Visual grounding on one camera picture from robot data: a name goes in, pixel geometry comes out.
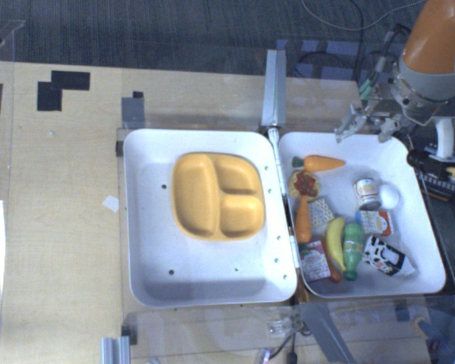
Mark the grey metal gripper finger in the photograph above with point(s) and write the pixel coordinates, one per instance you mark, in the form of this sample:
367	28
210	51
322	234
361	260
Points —
390	127
350	123

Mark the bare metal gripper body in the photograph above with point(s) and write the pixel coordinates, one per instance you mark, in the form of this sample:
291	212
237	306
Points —
413	106

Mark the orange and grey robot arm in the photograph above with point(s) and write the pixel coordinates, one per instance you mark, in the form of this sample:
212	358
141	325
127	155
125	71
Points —
432	32

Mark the orange carrot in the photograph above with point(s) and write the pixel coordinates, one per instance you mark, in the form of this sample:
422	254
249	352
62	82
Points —
303	222
324	163

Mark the white egg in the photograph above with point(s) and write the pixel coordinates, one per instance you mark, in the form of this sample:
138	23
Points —
390	196

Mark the white and orange can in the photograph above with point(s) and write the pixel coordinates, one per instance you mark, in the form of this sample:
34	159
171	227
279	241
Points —
367	193

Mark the pizza slice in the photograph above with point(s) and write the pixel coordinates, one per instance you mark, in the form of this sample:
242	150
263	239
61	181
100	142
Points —
304	183

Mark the white patterned packet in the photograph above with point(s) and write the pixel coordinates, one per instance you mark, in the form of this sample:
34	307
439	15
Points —
320	212

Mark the orange and white carton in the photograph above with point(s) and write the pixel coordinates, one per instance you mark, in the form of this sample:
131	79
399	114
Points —
375	222

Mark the yellow banana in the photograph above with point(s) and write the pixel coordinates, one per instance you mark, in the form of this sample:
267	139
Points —
335	241

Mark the green bottle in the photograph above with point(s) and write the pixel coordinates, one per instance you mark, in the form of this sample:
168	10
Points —
353	246

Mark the white plastic tray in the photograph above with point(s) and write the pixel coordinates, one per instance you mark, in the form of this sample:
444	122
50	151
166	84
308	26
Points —
413	248
212	271

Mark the black and white carton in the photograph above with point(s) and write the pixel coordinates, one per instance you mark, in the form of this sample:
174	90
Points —
385	256

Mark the pink packet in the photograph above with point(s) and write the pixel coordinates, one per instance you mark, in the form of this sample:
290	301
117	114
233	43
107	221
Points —
314	262

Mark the orange divided plate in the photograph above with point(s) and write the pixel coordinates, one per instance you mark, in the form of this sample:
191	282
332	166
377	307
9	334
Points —
197	195

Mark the black cylinder on white bracket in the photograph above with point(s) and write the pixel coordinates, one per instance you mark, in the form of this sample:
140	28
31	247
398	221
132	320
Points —
444	135

